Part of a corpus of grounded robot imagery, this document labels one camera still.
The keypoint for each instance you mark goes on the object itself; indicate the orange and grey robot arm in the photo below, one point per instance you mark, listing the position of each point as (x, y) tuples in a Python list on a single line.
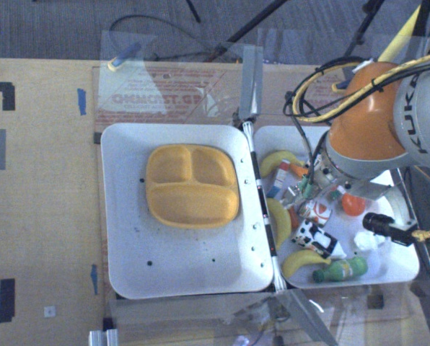
[(370, 121)]

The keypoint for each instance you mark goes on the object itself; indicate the black cylinder on white bracket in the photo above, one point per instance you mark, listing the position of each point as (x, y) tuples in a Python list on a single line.
[(381, 224)]

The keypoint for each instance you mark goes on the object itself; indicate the white red and blue packet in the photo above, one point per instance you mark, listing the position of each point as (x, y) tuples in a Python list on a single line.
[(279, 180)]

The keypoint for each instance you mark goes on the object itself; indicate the white plastic tray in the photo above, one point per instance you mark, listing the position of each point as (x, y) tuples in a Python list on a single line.
[(186, 258), (373, 269)]

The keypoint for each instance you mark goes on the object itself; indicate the orange sausage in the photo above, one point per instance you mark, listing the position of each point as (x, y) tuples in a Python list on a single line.
[(294, 219)]

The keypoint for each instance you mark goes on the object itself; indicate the orange ball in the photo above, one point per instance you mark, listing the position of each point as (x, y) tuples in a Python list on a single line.
[(353, 204)]

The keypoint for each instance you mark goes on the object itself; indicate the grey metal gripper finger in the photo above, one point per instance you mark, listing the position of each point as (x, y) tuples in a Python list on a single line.
[(290, 195)]

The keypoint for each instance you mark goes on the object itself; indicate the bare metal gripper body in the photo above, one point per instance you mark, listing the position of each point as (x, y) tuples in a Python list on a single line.
[(321, 178)]

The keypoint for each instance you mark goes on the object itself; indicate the orange divided plate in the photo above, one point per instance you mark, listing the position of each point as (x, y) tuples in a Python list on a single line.
[(191, 187)]

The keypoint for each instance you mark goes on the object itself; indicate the green plastic bottle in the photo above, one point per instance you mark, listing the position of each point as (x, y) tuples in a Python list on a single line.
[(341, 269)]

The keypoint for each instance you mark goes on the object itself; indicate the brown cardboard board red print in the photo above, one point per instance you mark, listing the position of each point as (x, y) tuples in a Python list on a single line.
[(171, 96)]

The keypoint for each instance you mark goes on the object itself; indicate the yellow banana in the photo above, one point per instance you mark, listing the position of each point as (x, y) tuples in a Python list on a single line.
[(299, 261), (272, 160), (280, 220)]

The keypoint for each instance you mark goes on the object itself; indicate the white and orange carton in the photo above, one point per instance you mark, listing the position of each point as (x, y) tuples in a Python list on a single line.
[(317, 211)]

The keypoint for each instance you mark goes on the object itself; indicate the orange carrot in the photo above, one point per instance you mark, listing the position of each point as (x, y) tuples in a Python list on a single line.
[(299, 170)]

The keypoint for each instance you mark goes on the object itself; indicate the thin black and white rod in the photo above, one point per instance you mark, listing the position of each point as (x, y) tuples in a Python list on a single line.
[(263, 207)]

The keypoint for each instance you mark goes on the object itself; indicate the black and white cow carton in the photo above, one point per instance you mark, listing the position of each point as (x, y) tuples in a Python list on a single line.
[(317, 238)]

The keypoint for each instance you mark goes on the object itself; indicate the white crumpled lump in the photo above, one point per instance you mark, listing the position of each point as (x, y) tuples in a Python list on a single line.
[(367, 241)]

